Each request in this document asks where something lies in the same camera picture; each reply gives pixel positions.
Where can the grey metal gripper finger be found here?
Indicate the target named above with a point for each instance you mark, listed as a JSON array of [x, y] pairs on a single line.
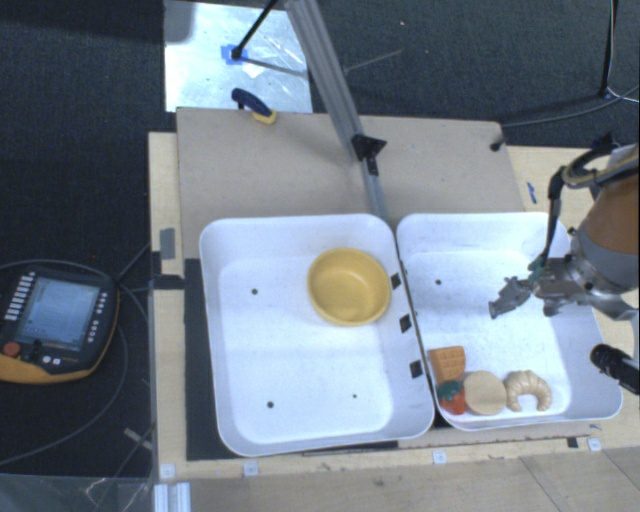
[[554, 306], [511, 296]]

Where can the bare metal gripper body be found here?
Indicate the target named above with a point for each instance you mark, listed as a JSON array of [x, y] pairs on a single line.
[[559, 284]]

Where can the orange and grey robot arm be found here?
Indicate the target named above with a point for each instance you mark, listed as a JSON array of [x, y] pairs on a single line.
[[612, 220]]

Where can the white plastic tray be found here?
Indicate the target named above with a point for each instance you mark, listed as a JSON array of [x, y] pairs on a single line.
[[475, 310], [300, 370]]

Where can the beige toy croissant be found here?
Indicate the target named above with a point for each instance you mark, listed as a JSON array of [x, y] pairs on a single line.
[[525, 382]]

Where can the orange toy waffle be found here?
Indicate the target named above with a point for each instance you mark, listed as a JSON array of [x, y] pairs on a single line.
[[447, 362]]

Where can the tan round biscuit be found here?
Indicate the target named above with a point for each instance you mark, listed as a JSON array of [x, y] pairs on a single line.
[[485, 394]]

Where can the red toy strawberry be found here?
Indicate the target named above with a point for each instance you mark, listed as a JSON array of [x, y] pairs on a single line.
[[454, 400]]

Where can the yellow bowl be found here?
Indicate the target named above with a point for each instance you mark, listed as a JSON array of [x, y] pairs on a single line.
[[348, 287]]

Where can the brown cardboard board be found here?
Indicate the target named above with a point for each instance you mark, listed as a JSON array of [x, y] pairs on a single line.
[[280, 165]]

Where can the black cylinder on white bracket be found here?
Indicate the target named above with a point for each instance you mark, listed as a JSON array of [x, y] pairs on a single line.
[[616, 364]]

